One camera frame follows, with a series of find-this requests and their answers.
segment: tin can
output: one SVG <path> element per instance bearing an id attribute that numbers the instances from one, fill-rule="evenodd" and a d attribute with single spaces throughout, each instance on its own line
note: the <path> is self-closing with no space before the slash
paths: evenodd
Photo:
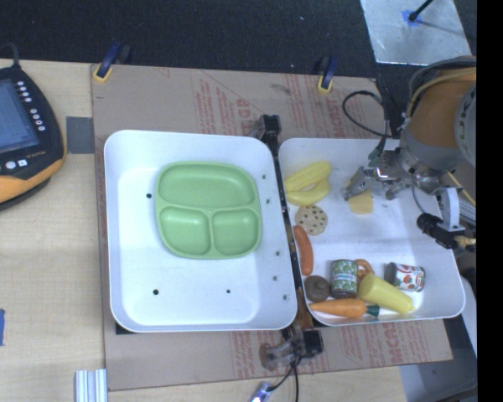
<path id="1" fill-rule="evenodd" d="M 349 259 L 334 260 L 330 266 L 330 285 L 333 298 L 355 298 L 357 295 L 358 264 Z"/>
<path id="2" fill-rule="evenodd" d="M 384 280 L 403 291 L 422 291 L 425 285 L 425 269 L 422 266 L 390 262 L 386 265 Z"/>

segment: orange carrot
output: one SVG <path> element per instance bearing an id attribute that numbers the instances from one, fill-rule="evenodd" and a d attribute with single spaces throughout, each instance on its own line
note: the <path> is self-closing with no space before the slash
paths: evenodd
<path id="1" fill-rule="evenodd" d="M 300 253 L 300 270 L 303 276 L 310 276 L 313 272 L 313 248 L 308 233 L 299 224 L 293 226 L 293 232 Z"/>
<path id="2" fill-rule="evenodd" d="M 377 317 L 379 307 L 366 305 L 360 298 L 329 299 L 309 304 L 309 308 L 316 312 L 327 312 L 335 316 L 357 318 L 366 312 Z"/>

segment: wooden table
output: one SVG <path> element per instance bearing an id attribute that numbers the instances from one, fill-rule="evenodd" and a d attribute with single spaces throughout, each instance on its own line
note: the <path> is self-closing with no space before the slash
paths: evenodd
<path id="1" fill-rule="evenodd" d="M 0 59 L 0 68 L 11 63 Z M 67 116 L 92 117 L 90 64 L 21 60 L 21 65 L 63 131 Z M 68 154 L 41 192 L 0 212 L 0 309 L 6 320 L 0 401 L 71 402 L 75 371 L 105 368 L 92 153 Z M 406 400 L 398 367 L 298 378 L 300 401 Z M 246 401 L 261 381 L 110 392 L 108 400 Z M 270 401 L 294 398 L 291 377 Z"/>

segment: green plate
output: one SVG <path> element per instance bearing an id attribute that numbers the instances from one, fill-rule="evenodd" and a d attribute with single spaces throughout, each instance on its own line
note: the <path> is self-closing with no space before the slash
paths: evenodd
<path id="1" fill-rule="evenodd" d="M 160 237 L 178 256 L 242 257 L 261 241 L 257 186 L 237 166 L 199 161 L 169 164 L 157 177 L 155 206 Z"/>

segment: cardboard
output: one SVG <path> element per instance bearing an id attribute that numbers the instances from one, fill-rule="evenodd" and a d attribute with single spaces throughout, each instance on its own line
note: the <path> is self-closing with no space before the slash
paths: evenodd
<path id="1" fill-rule="evenodd" d="M 377 138 L 342 111 L 351 92 L 379 95 L 370 79 L 335 77 L 320 95 L 318 76 L 115 65 L 104 84 L 92 81 L 96 191 L 101 248 L 106 371 L 109 390 L 280 376 L 261 365 L 259 348 L 280 332 L 133 334 L 110 311 L 106 245 L 104 142 L 122 129 L 248 135 L 260 115 L 279 115 L 280 141 L 291 137 Z M 367 95 L 347 102 L 362 126 L 382 131 L 382 109 Z M 324 351 L 298 372 L 313 374 L 450 360 L 442 320 L 322 327 Z"/>

